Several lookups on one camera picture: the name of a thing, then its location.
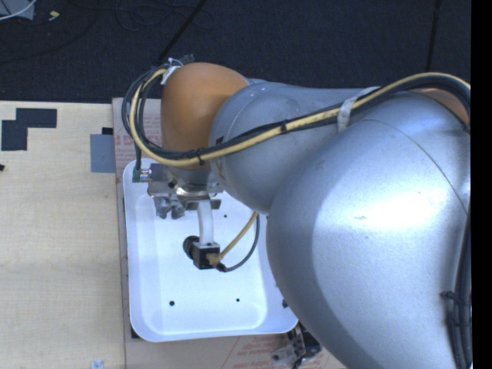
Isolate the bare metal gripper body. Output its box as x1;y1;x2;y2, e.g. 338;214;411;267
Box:
147;163;224;210

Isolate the white plastic tray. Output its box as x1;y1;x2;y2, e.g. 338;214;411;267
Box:
122;158;301;344

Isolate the black cylinder on white bracket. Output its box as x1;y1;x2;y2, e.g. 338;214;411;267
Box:
182;201;222;271

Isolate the black block with thin wires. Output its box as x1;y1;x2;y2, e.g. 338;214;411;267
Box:
270;322;323;369

